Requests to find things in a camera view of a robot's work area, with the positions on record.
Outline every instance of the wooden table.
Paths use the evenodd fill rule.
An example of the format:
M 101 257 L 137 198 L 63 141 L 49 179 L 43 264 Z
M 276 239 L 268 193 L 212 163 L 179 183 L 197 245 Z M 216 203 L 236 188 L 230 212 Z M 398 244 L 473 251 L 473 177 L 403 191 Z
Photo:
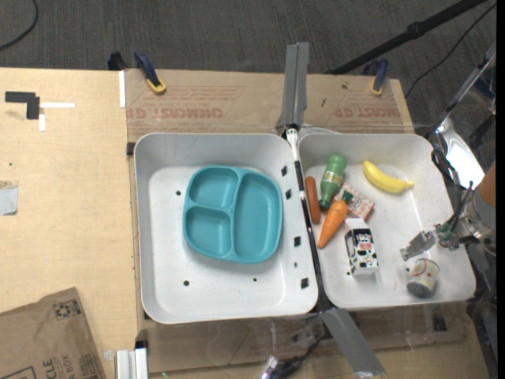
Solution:
M 219 80 L 217 73 L 209 73 L 203 72 L 200 80 Z M 198 72 L 166 71 L 163 75 L 170 78 L 167 84 L 179 81 L 187 87 Z M 224 84 L 236 76 L 221 75 Z M 242 84 L 261 81 L 262 88 L 270 89 L 273 100 L 262 105 L 278 108 L 278 113 L 269 115 L 276 118 L 282 103 L 282 75 L 249 74 L 242 80 Z M 354 80 L 362 89 L 363 80 Z M 327 83 L 323 76 L 309 77 L 309 105 L 311 91 L 318 106 L 328 104 L 320 90 L 322 82 Z M 0 180 L 19 184 L 17 213 L 0 216 L 0 312 L 75 286 L 99 353 L 132 349 L 143 315 L 134 262 L 138 243 L 130 195 L 131 157 L 126 155 L 127 115 L 130 121 L 135 115 L 120 107 L 118 73 L 3 68 L 0 85 L 2 95 L 4 91 L 34 92 L 41 102 L 76 104 L 75 108 L 46 109 L 46 130 L 40 132 L 37 121 L 26 119 L 24 104 L 0 100 Z M 352 77 L 339 79 L 339 91 L 353 86 Z M 392 86 L 397 118 L 408 126 L 401 87 L 397 81 Z M 333 111 L 340 118 L 350 114 L 338 112 L 337 107 Z M 156 123 L 156 127 L 166 126 Z M 378 356 L 388 371 L 386 377 L 428 371 L 431 377 L 449 377 L 456 370 L 467 375 L 461 377 L 486 377 L 473 325 L 466 328 L 464 343 L 418 348 L 417 352 L 381 351 Z M 103 366 L 107 377 L 113 378 L 113 362 L 103 362 Z M 258 366 L 234 366 L 207 373 L 179 372 L 174 377 L 252 377 L 257 371 Z M 341 355 L 318 356 L 294 377 L 342 377 L 342 372 L 349 371 Z

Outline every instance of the can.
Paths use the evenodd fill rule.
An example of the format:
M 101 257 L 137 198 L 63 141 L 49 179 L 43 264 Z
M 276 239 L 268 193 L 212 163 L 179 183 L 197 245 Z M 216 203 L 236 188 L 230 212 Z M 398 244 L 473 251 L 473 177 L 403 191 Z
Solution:
M 407 289 L 419 298 L 433 295 L 440 267 L 428 258 L 418 258 L 409 277 Z

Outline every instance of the sausage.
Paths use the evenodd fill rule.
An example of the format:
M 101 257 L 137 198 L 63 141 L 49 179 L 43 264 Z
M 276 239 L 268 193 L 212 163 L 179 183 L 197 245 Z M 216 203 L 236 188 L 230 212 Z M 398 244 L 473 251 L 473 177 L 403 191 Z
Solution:
M 308 176 L 305 178 L 305 194 L 309 203 L 310 217 L 314 223 L 319 223 L 321 220 L 321 209 L 317 203 L 317 187 L 314 177 Z

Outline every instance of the dark floor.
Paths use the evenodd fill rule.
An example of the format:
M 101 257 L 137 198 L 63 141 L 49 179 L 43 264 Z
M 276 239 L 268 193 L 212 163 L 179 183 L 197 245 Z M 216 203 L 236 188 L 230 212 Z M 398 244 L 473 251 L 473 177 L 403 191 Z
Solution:
M 129 66 L 143 51 L 156 67 L 283 73 L 286 45 L 310 43 L 310 73 L 338 68 L 461 0 L 36 0 L 39 21 L 0 66 L 106 69 L 120 51 Z M 496 0 L 383 54 L 388 76 L 407 93 L 441 61 Z M 0 0 L 0 45 L 32 22 L 30 0 Z M 496 39 L 496 8 L 483 17 L 438 68 L 409 94 L 417 126 L 432 125 Z M 361 73 L 363 66 L 353 70 Z M 488 109 L 472 103 L 458 116 L 476 128 Z M 485 132 L 483 162 L 494 156 L 494 123 Z

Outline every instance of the carrot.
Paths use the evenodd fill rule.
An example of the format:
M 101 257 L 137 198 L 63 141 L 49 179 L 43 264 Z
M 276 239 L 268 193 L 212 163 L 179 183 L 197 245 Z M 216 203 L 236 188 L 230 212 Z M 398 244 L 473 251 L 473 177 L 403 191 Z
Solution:
M 316 179 L 308 176 L 305 179 L 305 193 L 307 194 L 307 202 L 309 203 L 309 213 L 314 223 L 319 223 L 321 220 L 321 208 L 317 203 L 317 187 Z
M 342 199 L 333 201 L 328 209 L 326 218 L 324 219 L 323 228 L 317 246 L 322 249 L 330 240 L 331 236 L 335 234 L 343 220 L 346 218 L 348 209 L 347 203 L 352 199 L 353 195 L 344 192 Z

